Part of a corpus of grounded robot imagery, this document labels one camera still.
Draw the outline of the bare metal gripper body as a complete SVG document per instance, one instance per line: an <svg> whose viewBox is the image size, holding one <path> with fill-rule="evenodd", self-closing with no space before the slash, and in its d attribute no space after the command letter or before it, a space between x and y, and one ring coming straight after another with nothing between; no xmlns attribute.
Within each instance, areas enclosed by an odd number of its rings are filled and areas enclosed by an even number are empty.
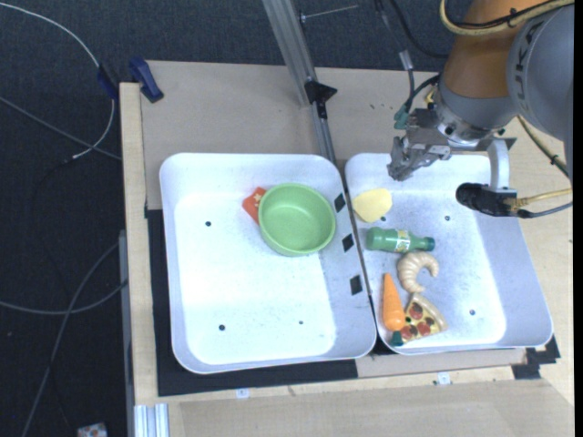
<svg viewBox="0 0 583 437"><path fill-rule="evenodd" d="M448 109L417 108L394 139L394 158L449 158L458 152L486 151L493 132L476 127Z"/></svg>

